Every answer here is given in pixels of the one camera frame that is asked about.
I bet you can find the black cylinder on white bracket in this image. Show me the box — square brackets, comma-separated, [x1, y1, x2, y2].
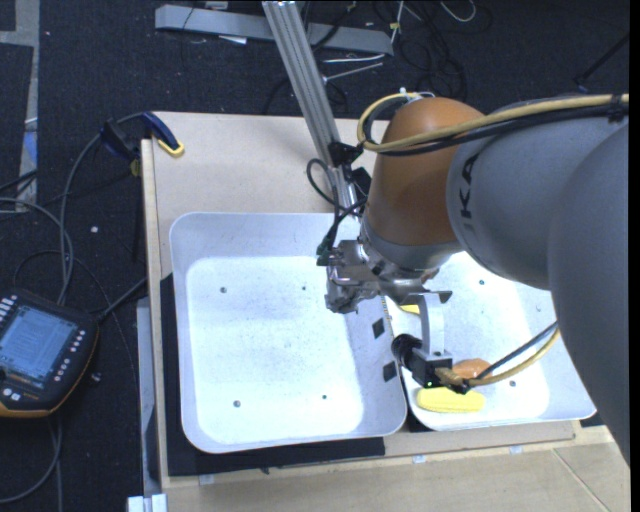
[390, 289, 470, 392]

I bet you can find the yellow corn cob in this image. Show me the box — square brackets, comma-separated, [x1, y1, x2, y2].
[416, 388, 488, 415]

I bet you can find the pale wood board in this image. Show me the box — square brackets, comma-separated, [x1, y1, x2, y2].
[139, 110, 614, 494]

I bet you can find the white plastic tray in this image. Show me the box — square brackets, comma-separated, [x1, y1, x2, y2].
[168, 211, 409, 455]
[383, 249, 599, 433]

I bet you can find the brown bread roll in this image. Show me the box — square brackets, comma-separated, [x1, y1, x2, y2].
[451, 358, 494, 381]

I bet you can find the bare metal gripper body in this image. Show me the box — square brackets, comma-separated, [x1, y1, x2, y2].
[323, 239, 431, 315]

